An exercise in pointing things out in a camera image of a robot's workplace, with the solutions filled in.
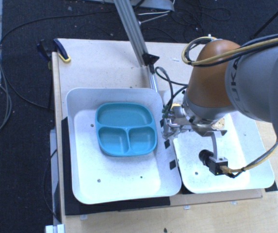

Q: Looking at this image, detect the blue divided plate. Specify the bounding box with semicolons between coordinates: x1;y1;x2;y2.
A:
95;101;158;157

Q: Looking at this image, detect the thin rod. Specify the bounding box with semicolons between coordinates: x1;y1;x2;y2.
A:
149;66;160;93

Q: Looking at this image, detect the white plastic tray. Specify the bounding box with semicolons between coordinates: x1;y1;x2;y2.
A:
65;87;182;205
162;89;275;195

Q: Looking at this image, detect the pale wood board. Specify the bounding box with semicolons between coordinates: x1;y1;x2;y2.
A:
55;38;263;207

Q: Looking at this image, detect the black cylinder on white bracket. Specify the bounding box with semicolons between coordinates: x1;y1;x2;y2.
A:
198;129;229;176

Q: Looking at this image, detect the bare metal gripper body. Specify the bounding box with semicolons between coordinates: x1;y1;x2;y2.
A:
168;105;228;137

